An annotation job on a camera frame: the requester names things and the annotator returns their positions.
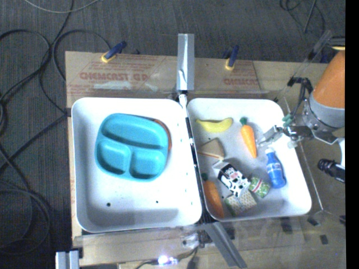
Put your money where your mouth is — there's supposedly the white plastic tray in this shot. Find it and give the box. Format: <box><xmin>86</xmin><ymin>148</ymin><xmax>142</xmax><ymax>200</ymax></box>
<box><xmin>186</xmin><ymin>97</ymin><xmax>313</xmax><ymax>222</ymax></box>
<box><xmin>71</xmin><ymin>96</ymin><xmax>204</xmax><ymax>234</ymax></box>

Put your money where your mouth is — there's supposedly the yellow banana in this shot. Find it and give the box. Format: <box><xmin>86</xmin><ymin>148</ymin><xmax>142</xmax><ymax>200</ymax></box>
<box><xmin>195</xmin><ymin>117</ymin><xmax>234</xmax><ymax>133</ymax></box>

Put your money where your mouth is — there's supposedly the black cylinder on white bracket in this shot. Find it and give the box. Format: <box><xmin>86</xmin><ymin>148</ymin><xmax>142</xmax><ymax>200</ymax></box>
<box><xmin>317</xmin><ymin>137</ymin><xmax>346</xmax><ymax>183</ymax></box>

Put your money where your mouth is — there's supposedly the brown bread slice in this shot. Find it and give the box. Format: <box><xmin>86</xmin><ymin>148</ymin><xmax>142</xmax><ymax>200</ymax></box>
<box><xmin>199</xmin><ymin>137</ymin><xmax>226</xmax><ymax>158</ymax></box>

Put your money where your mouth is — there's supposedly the green can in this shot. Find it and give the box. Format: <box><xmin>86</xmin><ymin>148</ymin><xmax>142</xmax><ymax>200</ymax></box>
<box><xmin>248</xmin><ymin>176</ymin><xmax>271</xmax><ymax>199</ymax></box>

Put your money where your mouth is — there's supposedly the green patterned carton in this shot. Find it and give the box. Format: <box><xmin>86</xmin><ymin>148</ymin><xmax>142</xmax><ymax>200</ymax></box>
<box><xmin>224</xmin><ymin>190</ymin><xmax>257</xmax><ymax>217</ymax></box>

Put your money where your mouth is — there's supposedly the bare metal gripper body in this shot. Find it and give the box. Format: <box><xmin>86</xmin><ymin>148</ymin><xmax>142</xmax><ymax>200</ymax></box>
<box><xmin>282</xmin><ymin>105</ymin><xmax>340</xmax><ymax>146</ymax></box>

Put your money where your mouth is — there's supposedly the brown cardboard board, red print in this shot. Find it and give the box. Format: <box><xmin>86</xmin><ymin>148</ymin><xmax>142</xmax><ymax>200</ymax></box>
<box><xmin>65</xmin><ymin>50</ymin><xmax>346</xmax><ymax>266</ymax></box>

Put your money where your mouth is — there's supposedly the blue bottle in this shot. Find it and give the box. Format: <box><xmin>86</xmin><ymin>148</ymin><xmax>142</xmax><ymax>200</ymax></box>
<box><xmin>264</xmin><ymin>147</ymin><xmax>287</xmax><ymax>189</ymax></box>

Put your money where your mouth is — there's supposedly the cow print milk carton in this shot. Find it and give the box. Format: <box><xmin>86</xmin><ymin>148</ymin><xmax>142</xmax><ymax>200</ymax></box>
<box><xmin>211</xmin><ymin>158</ymin><xmax>251</xmax><ymax>198</ymax></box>

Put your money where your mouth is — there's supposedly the orange carrot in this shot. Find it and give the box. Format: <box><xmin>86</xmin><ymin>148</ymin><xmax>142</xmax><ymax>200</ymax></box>
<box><xmin>201</xmin><ymin>173</ymin><xmax>225</xmax><ymax>219</ymax></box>
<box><xmin>239</xmin><ymin>117</ymin><xmax>258</xmax><ymax>159</ymax></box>

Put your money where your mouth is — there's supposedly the blue divided plate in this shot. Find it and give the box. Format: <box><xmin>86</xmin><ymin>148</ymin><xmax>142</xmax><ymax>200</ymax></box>
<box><xmin>94</xmin><ymin>113</ymin><xmax>171</xmax><ymax>183</ymax></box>

